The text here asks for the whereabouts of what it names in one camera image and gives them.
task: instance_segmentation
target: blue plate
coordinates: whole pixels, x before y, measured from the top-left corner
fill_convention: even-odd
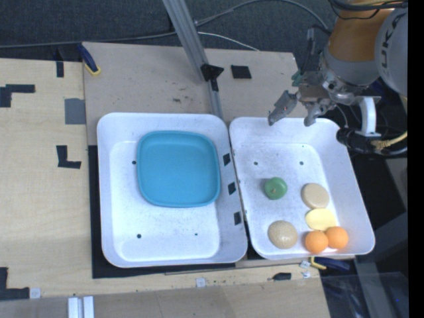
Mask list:
[[[202,134],[156,131],[137,147],[141,194],[151,204],[199,207],[216,200],[220,173],[215,145]]]

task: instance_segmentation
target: black mat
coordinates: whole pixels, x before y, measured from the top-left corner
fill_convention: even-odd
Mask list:
[[[164,272],[182,272],[194,270],[214,270],[234,268],[235,264],[197,264],[175,266],[152,266],[143,268],[118,268],[109,263],[101,249],[100,196],[99,196],[99,164],[97,146],[88,147],[90,214],[91,214],[91,264],[92,276],[96,278],[120,278],[141,276]]]

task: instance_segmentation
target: white tray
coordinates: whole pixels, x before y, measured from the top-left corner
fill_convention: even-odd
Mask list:
[[[252,246],[264,258],[304,258],[310,253],[304,237],[311,229],[305,222],[310,210],[301,200],[301,188],[321,184],[330,194],[328,209],[337,224],[350,233],[342,250],[327,248],[320,256],[367,254],[374,248],[374,231],[345,146],[336,140],[338,126],[317,119],[305,127],[303,119],[285,118],[268,125],[266,118],[237,118],[230,124],[230,138]],[[288,185],[279,200],[263,192],[264,182],[278,176]],[[268,227],[276,220],[291,222],[299,239],[290,249],[276,248],[268,238]]]
[[[152,131],[189,131],[215,144],[221,192],[203,207],[149,204],[138,188],[137,144]],[[213,115],[109,113],[97,125],[101,244],[121,268],[230,263],[247,250],[228,129]]]

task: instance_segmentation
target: orange ball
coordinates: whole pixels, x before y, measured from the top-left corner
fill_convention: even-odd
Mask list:
[[[329,245],[329,239],[323,231],[311,231],[305,237],[305,247],[310,253],[323,252]]]
[[[325,235],[329,239],[329,246],[331,248],[344,248],[349,241],[349,235],[340,226],[330,227],[325,232]]]

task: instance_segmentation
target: black tape marking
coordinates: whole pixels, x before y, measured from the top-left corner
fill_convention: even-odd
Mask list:
[[[6,85],[6,89],[11,93],[35,93],[35,85]]]
[[[235,212],[234,213],[234,225],[238,225],[241,223],[241,213],[239,212]]]
[[[0,87],[0,107],[11,107],[12,93],[35,93],[35,85],[7,84]]]
[[[236,191],[236,183],[231,183],[228,185],[228,193],[232,195]]]
[[[63,61],[56,61],[56,77],[63,78],[65,76],[65,67]]]
[[[0,301],[11,299],[28,299],[29,288],[8,289],[7,268],[0,268]]]
[[[291,278],[292,278],[291,273],[284,273],[284,272],[277,273],[274,277],[272,277],[272,279],[275,280],[275,281],[277,281],[277,280],[291,280]]]
[[[59,51],[59,48],[57,48],[53,53],[53,60],[54,61],[64,61],[64,57]]]
[[[219,92],[218,81],[216,79],[211,79],[212,91]]]
[[[58,167],[65,168],[81,168],[81,162],[70,162],[68,161],[68,147],[66,145],[56,146],[58,151],[59,163]]]
[[[10,107],[12,103],[12,93],[6,87],[0,87],[0,107]]]
[[[65,99],[65,124],[85,124],[85,100],[78,98]]]
[[[228,165],[231,162],[230,154],[227,153],[226,155],[224,155],[223,160],[224,160],[224,166]]]
[[[248,66],[231,65],[231,71],[235,79],[252,79]]]

